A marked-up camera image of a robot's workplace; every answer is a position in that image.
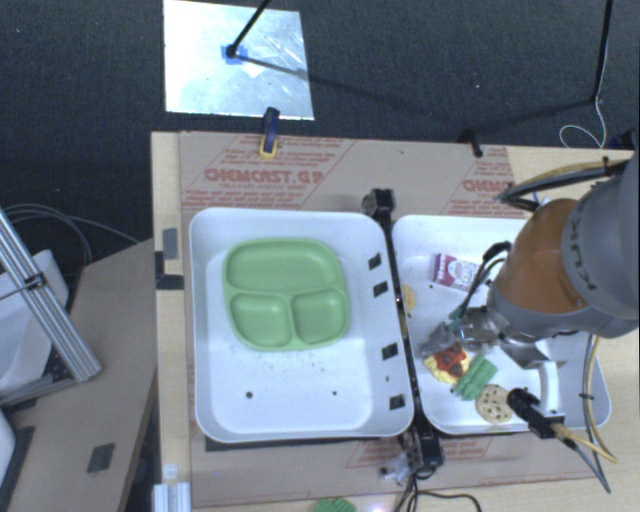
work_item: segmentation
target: black metal bar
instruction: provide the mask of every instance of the black metal bar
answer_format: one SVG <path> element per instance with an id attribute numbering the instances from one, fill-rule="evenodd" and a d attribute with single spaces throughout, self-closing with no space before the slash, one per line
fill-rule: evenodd
<path id="1" fill-rule="evenodd" d="M 258 7 L 256 12 L 253 13 L 253 16 L 251 16 L 249 23 L 247 23 L 245 27 L 242 29 L 242 32 L 240 32 L 240 35 L 236 38 L 236 40 L 232 44 L 227 46 L 227 49 L 225 50 L 227 57 L 229 57 L 230 59 L 233 59 L 236 56 L 236 53 L 238 51 L 238 46 L 240 46 L 240 43 L 242 42 L 242 40 L 249 33 L 249 30 L 251 30 L 251 27 L 255 25 L 256 21 L 258 21 L 258 18 L 262 14 L 262 11 L 264 11 L 270 3 L 271 3 L 271 0 L 262 1 L 262 3 L 260 4 L 260 7 Z"/>
<path id="2" fill-rule="evenodd" d="M 611 28 L 611 12 L 613 11 L 613 0 L 607 0 L 604 9 L 604 21 L 602 22 L 602 34 L 600 36 L 600 55 L 598 56 L 598 71 L 596 72 L 596 83 L 593 87 L 593 100 L 600 97 L 600 86 L 602 85 L 602 74 L 604 73 L 604 63 L 607 58 L 607 46 L 609 44 L 609 29 Z"/>

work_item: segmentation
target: white tray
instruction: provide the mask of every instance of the white tray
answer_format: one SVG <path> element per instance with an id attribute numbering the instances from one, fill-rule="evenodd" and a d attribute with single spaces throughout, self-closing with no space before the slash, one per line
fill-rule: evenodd
<path id="1" fill-rule="evenodd" d="M 381 437 L 403 432 L 413 399 L 385 238 L 369 217 L 212 208 L 190 226 L 195 342 L 195 411 L 205 434 L 226 443 Z M 345 274 L 350 324 L 331 346 L 264 352 L 235 336 L 227 318 L 222 264 L 238 243 L 258 238 L 320 240 Z M 372 270 L 369 260 L 380 255 Z M 374 297 L 373 287 L 388 291 Z M 382 350 L 397 354 L 383 358 Z"/>
<path id="2" fill-rule="evenodd" d="M 436 326 L 446 320 L 466 293 L 433 283 L 435 257 L 445 253 L 459 259 L 481 263 L 482 255 L 494 243 L 513 241 L 524 225 L 523 220 L 472 217 L 443 217 L 410 215 L 401 218 L 393 228 L 393 242 L 397 255 L 398 273 L 403 285 L 408 285 L 415 295 L 416 307 L 407 316 L 407 326 L 414 351 L 424 343 Z M 486 303 L 488 289 L 481 288 L 473 297 L 471 306 Z M 529 392 L 541 397 L 548 409 L 558 409 L 566 415 L 569 427 L 583 427 L 581 392 L 582 358 L 587 335 L 580 333 L 555 340 L 542 340 L 538 349 L 553 361 L 540 370 L 523 370 L 501 349 L 493 348 L 486 356 L 498 367 L 491 380 L 504 387 L 527 387 Z M 463 401 L 451 393 L 450 386 L 438 382 L 415 358 L 420 395 L 427 418 L 439 430 L 452 435 L 520 432 L 527 424 L 514 417 L 502 425 L 492 425 L 483 420 L 475 410 L 475 401 Z M 606 422 L 610 402 L 596 365 L 593 376 L 593 402 L 596 422 Z"/>

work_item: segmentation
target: green plate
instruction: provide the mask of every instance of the green plate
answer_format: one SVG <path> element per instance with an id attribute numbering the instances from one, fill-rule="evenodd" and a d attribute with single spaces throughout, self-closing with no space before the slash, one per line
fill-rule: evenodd
<path id="1" fill-rule="evenodd" d="M 231 248 L 223 264 L 227 315 L 258 350 L 301 350 L 339 340 L 349 327 L 342 266 L 324 243 L 263 238 Z"/>

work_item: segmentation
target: white plastic object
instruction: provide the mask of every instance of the white plastic object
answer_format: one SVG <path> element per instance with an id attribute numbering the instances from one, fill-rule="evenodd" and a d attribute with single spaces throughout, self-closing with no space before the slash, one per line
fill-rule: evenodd
<path id="1" fill-rule="evenodd" d="M 51 251 L 33 257 L 54 296 L 64 305 L 69 290 Z M 15 290 L 6 273 L 0 274 L 0 296 Z M 0 392 L 5 393 L 42 376 L 51 352 L 51 340 L 37 318 L 16 293 L 0 301 Z"/>
<path id="2" fill-rule="evenodd" d="M 466 293 L 434 284 L 431 280 L 438 253 L 480 263 L 484 252 L 494 243 L 513 241 L 524 220 L 479 217 L 445 217 L 410 215 L 396 222 L 393 242 L 398 272 L 403 286 L 415 297 L 415 308 L 407 315 L 407 327 L 414 349 L 415 367 L 422 405 L 427 418 L 439 430 L 451 435 L 495 434 L 527 430 L 526 422 L 513 416 L 507 423 L 486 422 L 475 409 L 474 401 L 463 401 L 451 392 L 451 386 L 438 382 L 423 365 L 418 347 L 436 326 L 447 319 Z M 470 306 L 486 304 L 488 288 L 482 286 Z M 584 427 L 582 399 L 582 357 L 587 341 L 585 333 L 541 340 L 536 347 L 552 362 L 538 370 L 523 370 L 500 348 L 490 348 L 483 355 L 498 368 L 491 383 L 505 389 L 527 388 L 541 399 L 548 410 L 560 410 L 571 428 Z M 596 423 L 609 417 L 610 401 L 599 367 L 593 374 L 593 401 Z"/>
<path id="3" fill-rule="evenodd" d="M 406 430 L 413 399 L 381 228 L 355 213 L 213 208 L 191 222 L 195 412 L 206 435 L 238 443 L 381 437 Z M 264 352 L 235 336 L 224 305 L 222 264 L 248 240 L 312 238 L 340 261 L 349 328 L 330 346 Z M 370 269 L 369 260 L 381 264 Z M 387 284 L 374 296 L 373 288 Z M 395 345 L 385 358 L 383 349 Z"/>
<path id="4" fill-rule="evenodd" d="M 13 430 L 0 411 L 0 486 L 7 473 L 15 445 L 16 437 Z"/>

